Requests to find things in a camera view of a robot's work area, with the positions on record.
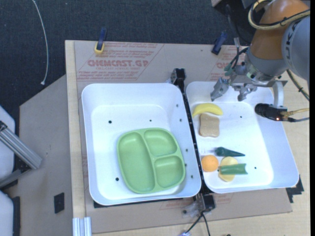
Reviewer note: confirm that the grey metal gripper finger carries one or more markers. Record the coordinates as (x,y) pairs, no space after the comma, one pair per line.
(219,89)
(243,92)

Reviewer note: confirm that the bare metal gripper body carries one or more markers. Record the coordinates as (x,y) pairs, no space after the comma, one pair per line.
(248,77)

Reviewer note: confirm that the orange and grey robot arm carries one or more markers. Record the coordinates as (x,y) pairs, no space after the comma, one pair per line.
(273,40)

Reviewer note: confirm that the yellow banana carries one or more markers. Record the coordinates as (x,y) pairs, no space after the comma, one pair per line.
(208,108)

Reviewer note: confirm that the tan bread slice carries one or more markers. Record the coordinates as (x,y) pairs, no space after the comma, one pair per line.
(209,125)

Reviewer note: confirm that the thin black rod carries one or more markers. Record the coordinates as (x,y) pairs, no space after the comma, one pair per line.
(190,122)

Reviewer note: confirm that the white plastic tray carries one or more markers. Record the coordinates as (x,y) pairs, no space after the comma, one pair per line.
(137,141)
(258,141)

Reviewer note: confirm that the dark green pepper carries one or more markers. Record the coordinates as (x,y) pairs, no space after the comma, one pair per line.
(227,152)

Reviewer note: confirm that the orange ball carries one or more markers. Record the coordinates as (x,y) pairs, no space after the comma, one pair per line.
(209,163)

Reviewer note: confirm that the green bean pod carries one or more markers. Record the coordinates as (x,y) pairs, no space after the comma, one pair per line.
(232,169)

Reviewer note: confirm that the pale yellow chip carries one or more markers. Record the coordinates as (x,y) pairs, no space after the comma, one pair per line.
(227,177)

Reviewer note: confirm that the green divided plate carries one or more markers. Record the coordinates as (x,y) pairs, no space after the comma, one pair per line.
(150,160)

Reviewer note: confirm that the brown cardboard board red print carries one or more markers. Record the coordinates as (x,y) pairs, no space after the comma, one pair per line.
(123,60)

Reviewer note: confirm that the black cylinder on white bracket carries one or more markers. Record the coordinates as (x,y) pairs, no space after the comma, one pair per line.
(270,108)

